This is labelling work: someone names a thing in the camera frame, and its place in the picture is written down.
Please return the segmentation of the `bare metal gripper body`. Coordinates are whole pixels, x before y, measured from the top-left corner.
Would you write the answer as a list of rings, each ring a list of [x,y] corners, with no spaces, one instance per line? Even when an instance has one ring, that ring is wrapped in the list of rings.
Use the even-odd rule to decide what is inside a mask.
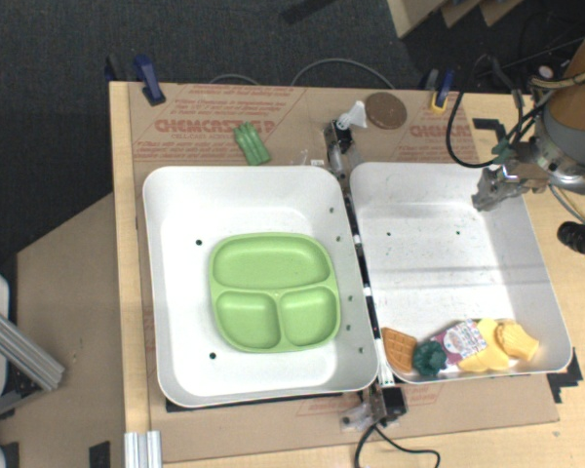
[[[552,161],[512,158],[503,168],[506,176],[514,177],[525,187],[540,188],[552,184],[562,190],[585,195],[585,165],[566,157]]]

